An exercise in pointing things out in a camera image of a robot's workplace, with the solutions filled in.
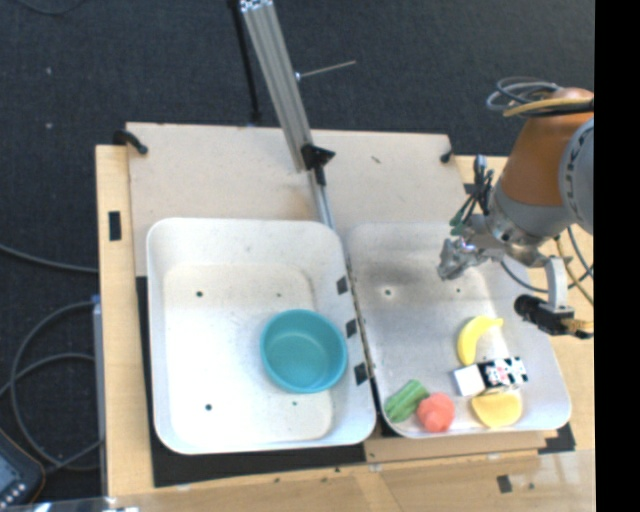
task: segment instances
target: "metal post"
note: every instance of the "metal post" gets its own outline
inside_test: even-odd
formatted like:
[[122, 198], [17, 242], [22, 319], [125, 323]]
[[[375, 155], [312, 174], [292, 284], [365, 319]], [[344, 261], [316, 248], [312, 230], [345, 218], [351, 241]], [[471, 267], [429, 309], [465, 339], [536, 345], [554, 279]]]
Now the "metal post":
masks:
[[[247, 22], [249, 35], [280, 126], [284, 131], [293, 163], [299, 171], [309, 169], [304, 161], [302, 148], [312, 146], [313, 140], [273, 1], [241, 0], [240, 12]], [[318, 183], [317, 174], [309, 173], [309, 183], [313, 190], [318, 214], [321, 221], [333, 229], [335, 226], [325, 187]]]

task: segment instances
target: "black fabric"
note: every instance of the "black fabric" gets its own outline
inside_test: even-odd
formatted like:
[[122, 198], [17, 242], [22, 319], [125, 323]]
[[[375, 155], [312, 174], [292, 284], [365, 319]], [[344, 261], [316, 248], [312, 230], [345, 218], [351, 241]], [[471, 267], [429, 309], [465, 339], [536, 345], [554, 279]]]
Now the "black fabric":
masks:
[[[75, 0], [31, 0], [52, 10]], [[312, 128], [448, 134], [457, 154], [508, 154], [522, 120], [484, 106], [505, 76], [594, 88], [595, 0], [276, 0]], [[277, 126], [249, 44], [264, 126]], [[0, 0], [0, 243], [97, 266], [94, 150], [129, 121], [246, 125], [248, 93], [226, 0], [85, 0], [60, 16]], [[18, 343], [60, 306], [99, 292], [95, 276], [0, 253], [0, 382]], [[91, 353], [80, 316], [34, 343], [25, 364]], [[29, 425], [70, 455], [96, 435], [94, 377], [56, 365], [21, 387]], [[0, 397], [0, 427], [28, 450]], [[40, 500], [94, 496], [96, 473], [51, 476]]]
[[239, 475], [292, 471], [319, 467], [337, 467], [366, 461], [364, 445], [300, 450], [274, 450], [214, 455], [183, 455], [167, 448], [153, 428], [151, 366], [149, 359], [149, 311], [147, 279], [136, 279], [140, 312], [140, 332], [145, 370], [145, 386], [149, 409], [149, 432], [153, 478], [156, 487], [213, 480]]

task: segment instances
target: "toy fruit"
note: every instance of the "toy fruit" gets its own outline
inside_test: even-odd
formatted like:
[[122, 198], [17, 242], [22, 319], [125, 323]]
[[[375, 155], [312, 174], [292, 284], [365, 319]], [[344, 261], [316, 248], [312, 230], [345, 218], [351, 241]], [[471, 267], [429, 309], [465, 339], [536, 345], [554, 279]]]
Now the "toy fruit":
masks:
[[407, 382], [397, 393], [391, 395], [384, 404], [384, 412], [392, 423], [399, 423], [411, 416], [421, 400], [427, 398], [429, 392], [415, 379]]
[[487, 427], [513, 425], [522, 416], [522, 399], [517, 392], [491, 393], [471, 399], [471, 407]]
[[456, 407], [445, 393], [432, 393], [418, 405], [416, 415], [429, 432], [446, 432], [456, 415]]
[[476, 359], [476, 346], [478, 339], [491, 327], [500, 327], [504, 323], [502, 318], [491, 318], [480, 315], [469, 320], [458, 335], [458, 358], [460, 362], [468, 366]]

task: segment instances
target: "blue plate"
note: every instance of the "blue plate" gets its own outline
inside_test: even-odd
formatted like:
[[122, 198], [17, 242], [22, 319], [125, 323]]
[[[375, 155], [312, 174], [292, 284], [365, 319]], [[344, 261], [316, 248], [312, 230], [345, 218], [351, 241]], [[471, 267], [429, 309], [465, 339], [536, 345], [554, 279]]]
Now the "blue plate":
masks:
[[317, 393], [335, 385], [347, 368], [342, 333], [324, 316], [291, 309], [269, 320], [260, 355], [271, 380], [293, 393]]

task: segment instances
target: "green cucumber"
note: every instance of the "green cucumber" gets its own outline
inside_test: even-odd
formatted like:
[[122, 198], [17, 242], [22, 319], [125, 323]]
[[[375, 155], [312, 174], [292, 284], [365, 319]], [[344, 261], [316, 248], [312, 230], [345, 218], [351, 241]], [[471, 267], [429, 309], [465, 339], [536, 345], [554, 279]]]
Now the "green cucumber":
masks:
[[384, 412], [392, 423], [399, 423], [411, 416], [429, 392], [415, 379], [407, 382], [397, 393], [390, 396], [384, 404]]

